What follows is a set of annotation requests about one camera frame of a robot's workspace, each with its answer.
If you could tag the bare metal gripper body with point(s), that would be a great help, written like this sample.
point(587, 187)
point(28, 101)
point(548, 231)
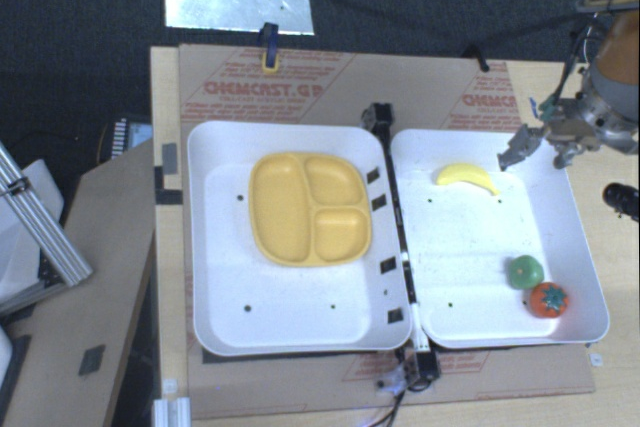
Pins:
point(582, 122)

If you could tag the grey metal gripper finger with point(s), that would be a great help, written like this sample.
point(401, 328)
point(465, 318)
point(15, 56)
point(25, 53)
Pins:
point(564, 156)
point(520, 146)

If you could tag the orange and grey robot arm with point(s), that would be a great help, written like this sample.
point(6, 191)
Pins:
point(620, 60)

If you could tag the yellow banana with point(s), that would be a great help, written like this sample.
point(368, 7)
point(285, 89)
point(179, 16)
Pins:
point(467, 176)

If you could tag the white plastic tray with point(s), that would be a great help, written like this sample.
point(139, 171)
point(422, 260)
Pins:
point(475, 255)
point(295, 310)

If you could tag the green toy tomato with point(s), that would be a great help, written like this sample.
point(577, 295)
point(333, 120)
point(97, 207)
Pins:
point(525, 271)

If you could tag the thin black and white rod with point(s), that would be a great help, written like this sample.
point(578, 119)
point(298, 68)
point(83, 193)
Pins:
point(400, 225)

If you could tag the orange toy tomato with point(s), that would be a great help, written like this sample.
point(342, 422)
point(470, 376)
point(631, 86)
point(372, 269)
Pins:
point(549, 300)

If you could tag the brown cardboard board red print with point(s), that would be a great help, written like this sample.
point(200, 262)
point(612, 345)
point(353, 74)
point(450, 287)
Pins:
point(320, 85)

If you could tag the yellow divided plate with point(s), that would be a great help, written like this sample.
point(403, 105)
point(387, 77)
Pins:
point(310, 207)

